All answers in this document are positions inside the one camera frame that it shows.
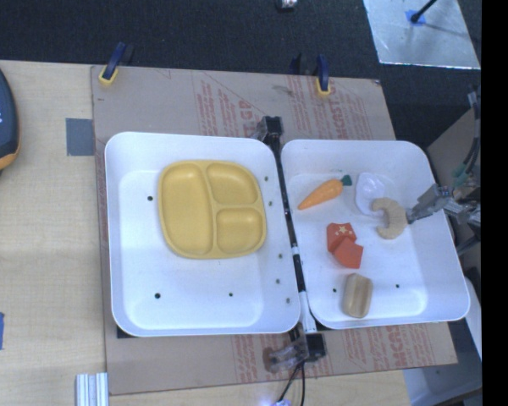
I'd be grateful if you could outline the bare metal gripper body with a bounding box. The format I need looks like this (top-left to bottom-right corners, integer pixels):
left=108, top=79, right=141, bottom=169
left=444, top=186, right=483, bottom=228

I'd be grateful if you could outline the beige croissant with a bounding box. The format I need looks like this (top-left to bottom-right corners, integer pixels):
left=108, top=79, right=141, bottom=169
left=370, top=197, right=408, bottom=240

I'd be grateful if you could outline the white plastic tray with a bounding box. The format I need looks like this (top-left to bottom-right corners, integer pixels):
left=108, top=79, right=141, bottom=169
left=280, top=139, right=472, bottom=331
left=104, top=131, right=302, bottom=337

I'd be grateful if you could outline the orange cube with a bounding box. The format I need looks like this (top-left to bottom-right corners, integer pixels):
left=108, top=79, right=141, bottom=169
left=332, top=239, right=365, bottom=270

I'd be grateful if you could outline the orange carrot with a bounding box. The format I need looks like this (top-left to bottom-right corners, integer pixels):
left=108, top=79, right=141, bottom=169
left=297, top=174, right=353, bottom=211

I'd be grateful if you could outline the tan bread loaf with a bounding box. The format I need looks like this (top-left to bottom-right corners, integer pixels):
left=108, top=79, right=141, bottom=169
left=341, top=272, right=374, bottom=320

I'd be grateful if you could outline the thin black and white rod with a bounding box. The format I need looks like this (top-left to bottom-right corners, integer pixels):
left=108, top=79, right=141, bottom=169
left=270, top=134, right=318, bottom=334

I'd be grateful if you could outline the yellow divided plate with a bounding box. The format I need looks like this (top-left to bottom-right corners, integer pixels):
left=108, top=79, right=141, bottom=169
left=157, top=159, right=268, bottom=261

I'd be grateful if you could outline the brown cardboard board red print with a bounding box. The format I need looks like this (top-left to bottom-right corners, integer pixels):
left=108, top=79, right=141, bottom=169
left=90, top=64, right=459, bottom=396

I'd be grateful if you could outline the black block with thin wires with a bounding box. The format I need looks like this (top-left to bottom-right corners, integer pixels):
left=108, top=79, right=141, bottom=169
left=257, top=115, right=284, bottom=144
left=263, top=331, right=328, bottom=372

